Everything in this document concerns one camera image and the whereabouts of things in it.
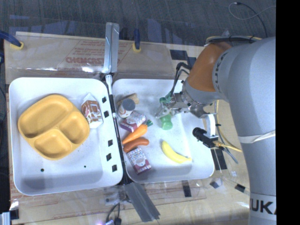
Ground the purple and white packet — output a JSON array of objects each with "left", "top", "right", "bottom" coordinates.
[{"left": 120, "top": 111, "right": 147, "bottom": 133}]

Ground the orange carrot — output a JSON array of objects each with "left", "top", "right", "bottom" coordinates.
[{"left": 121, "top": 120, "right": 153, "bottom": 145}]

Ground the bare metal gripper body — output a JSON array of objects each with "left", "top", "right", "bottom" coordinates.
[{"left": 172, "top": 92, "right": 213, "bottom": 119}]

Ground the brown and white carton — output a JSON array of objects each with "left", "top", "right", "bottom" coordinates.
[{"left": 81, "top": 92, "right": 104, "bottom": 129}]

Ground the tan toy bread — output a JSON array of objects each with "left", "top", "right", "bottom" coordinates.
[{"left": 116, "top": 92, "right": 140, "bottom": 107}]

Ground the maroon and white carton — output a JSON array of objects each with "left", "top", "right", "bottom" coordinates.
[{"left": 126, "top": 147, "right": 152, "bottom": 175}]

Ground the green bottle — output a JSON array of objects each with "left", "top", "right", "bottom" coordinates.
[{"left": 160, "top": 113, "right": 173, "bottom": 130}]

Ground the white can with grey lid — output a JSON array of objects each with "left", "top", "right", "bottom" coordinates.
[{"left": 117, "top": 98, "right": 136, "bottom": 119}]

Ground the orange-brown sausage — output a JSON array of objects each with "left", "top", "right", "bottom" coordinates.
[{"left": 123, "top": 137, "right": 150, "bottom": 153}]

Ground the brown cardboard board, red print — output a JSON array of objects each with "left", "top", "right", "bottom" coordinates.
[{"left": 3, "top": 31, "right": 208, "bottom": 225}]

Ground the white plastic tray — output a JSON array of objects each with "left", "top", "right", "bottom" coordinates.
[
  {"left": 8, "top": 76, "right": 124, "bottom": 196},
  {"left": 112, "top": 78, "right": 215, "bottom": 184}
]

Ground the yellow banana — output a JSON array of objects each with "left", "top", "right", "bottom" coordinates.
[{"left": 161, "top": 140, "right": 192, "bottom": 164}]

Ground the yellow divided plate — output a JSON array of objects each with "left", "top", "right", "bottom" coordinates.
[{"left": 17, "top": 94, "right": 91, "bottom": 161}]

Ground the black cylinder on white bracket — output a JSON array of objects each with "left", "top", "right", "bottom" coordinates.
[{"left": 192, "top": 113, "right": 220, "bottom": 149}]

